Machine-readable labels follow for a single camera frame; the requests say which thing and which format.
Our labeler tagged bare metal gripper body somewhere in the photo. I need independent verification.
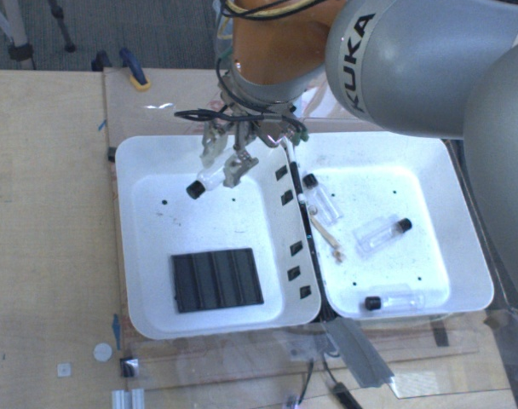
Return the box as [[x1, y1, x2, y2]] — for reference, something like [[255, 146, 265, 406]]
[[222, 98, 306, 149]]

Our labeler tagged clear bottle with black cap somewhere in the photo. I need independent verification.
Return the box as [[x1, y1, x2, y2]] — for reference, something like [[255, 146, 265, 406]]
[[302, 173, 343, 226], [353, 217, 414, 259], [364, 286, 427, 313], [185, 162, 228, 200]]

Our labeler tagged white plastic tray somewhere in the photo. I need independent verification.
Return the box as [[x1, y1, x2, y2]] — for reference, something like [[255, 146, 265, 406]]
[[114, 134, 322, 341], [290, 130, 496, 321]]

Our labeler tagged tan thin strip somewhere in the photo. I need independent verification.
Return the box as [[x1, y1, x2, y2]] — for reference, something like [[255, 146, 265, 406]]
[[308, 204, 346, 264]]

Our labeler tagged black ridged rack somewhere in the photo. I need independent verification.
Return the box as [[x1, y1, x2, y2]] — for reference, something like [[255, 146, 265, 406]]
[[170, 247, 266, 314]]

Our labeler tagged black tripod leg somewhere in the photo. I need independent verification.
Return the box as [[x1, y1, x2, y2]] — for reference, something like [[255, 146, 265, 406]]
[[36, 0, 78, 54]]

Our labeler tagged white stand leg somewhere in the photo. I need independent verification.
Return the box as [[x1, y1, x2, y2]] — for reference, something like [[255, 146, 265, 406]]
[[0, 0, 37, 71]]

